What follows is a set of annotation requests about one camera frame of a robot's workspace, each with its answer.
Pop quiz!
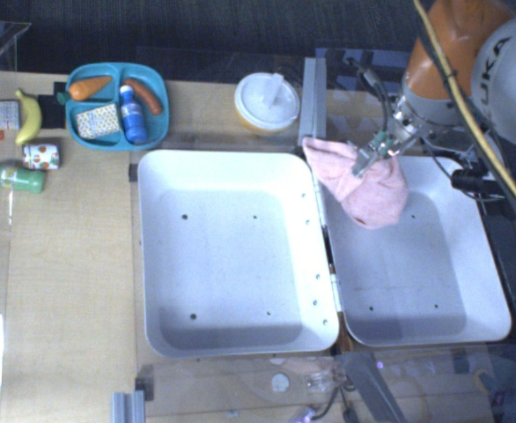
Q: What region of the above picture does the blue bottle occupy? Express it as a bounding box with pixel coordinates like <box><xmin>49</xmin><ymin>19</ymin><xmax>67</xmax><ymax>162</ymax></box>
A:
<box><xmin>118</xmin><ymin>84</ymin><xmax>150</xmax><ymax>145</ymax></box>

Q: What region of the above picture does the yellow patterned packet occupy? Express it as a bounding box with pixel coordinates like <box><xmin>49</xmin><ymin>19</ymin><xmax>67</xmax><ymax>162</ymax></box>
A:
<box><xmin>74</xmin><ymin>102</ymin><xmax>123</xmax><ymax>141</ymax></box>

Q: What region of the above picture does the black cylinder on white bracket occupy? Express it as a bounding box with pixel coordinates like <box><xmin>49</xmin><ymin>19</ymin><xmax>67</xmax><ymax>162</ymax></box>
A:
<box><xmin>450</xmin><ymin>156</ymin><xmax>502</xmax><ymax>199</ymax></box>

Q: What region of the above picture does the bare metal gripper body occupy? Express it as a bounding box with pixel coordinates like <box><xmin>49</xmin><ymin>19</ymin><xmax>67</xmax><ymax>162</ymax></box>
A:
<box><xmin>362</xmin><ymin>103</ymin><xmax>423</xmax><ymax>160</ymax></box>

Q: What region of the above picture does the white plastic tray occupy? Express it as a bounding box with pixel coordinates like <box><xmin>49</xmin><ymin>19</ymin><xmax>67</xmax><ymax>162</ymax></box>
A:
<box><xmin>136</xmin><ymin>148</ymin><xmax>341</xmax><ymax>360</ymax></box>
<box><xmin>316</xmin><ymin>154</ymin><xmax>513</xmax><ymax>349</ymax></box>

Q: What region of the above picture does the pink cloth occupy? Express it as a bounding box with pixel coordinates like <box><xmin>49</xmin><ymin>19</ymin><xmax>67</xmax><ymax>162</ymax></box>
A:
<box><xmin>301</xmin><ymin>136</ymin><xmax>410</xmax><ymax>231</ymax></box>

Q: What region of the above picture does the yellow bowl with white lid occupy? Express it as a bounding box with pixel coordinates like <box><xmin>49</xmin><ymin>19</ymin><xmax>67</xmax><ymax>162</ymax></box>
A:
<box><xmin>233</xmin><ymin>71</ymin><xmax>302</xmax><ymax>137</ymax></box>

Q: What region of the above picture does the blue divided plate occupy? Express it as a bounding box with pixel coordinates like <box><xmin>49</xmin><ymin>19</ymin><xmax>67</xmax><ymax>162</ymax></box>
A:
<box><xmin>64</xmin><ymin>62</ymin><xmax>171</xmax><ymax>152</ymax></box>

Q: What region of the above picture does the yellow banana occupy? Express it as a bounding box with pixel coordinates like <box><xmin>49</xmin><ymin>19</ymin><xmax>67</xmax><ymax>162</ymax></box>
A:
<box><xmin>13</xmin><ymin>88</ymin><xmax>44</xmax><ymax>146</ymax></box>

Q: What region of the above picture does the thin black and white rod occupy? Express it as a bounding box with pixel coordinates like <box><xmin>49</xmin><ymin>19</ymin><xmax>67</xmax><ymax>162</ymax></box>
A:
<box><xmin>313</xmin><ymin>177</ymin><xmax>343</xmax><ymax>315</ymax></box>

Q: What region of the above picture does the white can with red print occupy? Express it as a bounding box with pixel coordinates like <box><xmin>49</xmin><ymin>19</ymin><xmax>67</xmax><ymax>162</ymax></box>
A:
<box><xmin>21</xmin><ymin>143</ymin><xmax>62</xmax><ymax>172</ymax></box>

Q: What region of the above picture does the orange carrot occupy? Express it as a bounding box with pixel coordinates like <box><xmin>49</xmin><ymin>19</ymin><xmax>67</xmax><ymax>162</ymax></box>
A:
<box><xmin>55</xmin><ymin>75</ymin><xmax>114</xmax><ymax>106</ymax></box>

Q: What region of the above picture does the brown sausage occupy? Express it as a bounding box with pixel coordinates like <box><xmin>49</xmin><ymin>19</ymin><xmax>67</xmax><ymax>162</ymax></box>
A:
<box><xmin>122</xmin><ymin>77</ymin><xmax>164</xmax><ymax>117</ymax></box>

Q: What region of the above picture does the pale wood board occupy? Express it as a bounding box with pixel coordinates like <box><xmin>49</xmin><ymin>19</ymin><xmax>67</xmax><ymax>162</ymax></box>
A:
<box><xmin>0</xmin><ymin>70</ymin><xmax>512</xmax><ymax>423</ymax></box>

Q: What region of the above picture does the clear plastic bottle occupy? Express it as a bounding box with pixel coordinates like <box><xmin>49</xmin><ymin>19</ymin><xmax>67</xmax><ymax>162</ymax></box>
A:
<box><xmin>269</xmin><ymin>363</ymin><xmax>348</xmax><ymax>395</ymax></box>

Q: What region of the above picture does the green bottle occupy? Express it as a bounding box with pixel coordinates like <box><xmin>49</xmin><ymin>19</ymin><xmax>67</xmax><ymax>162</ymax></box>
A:
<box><xmin>0</xmin><ymin>162</ymin><xmax>48</xmax><ymax>195</ymax></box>

